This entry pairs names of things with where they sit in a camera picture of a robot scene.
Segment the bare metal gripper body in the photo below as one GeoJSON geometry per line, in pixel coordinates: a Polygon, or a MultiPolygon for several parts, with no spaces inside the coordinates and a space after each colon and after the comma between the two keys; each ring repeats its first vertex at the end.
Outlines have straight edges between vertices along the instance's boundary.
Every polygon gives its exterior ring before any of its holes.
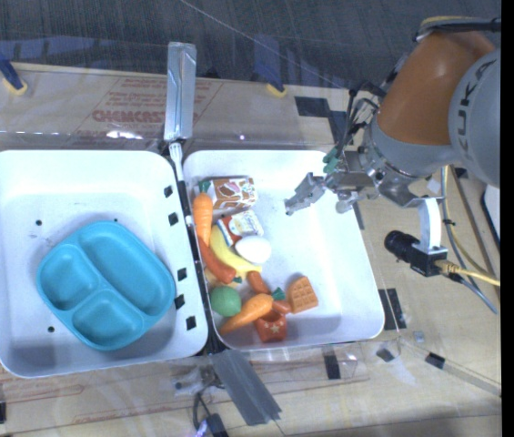
{"type": "Polygon", "coordinates": [[[324,157],[325,185],[337,194],[341,190],[356,190],[360,200],[386,198],[402,208],[414,208],[423,199],[410,190],[419,177],[394,168],[379,152],[368,148],[333,148],[324,157]]]}

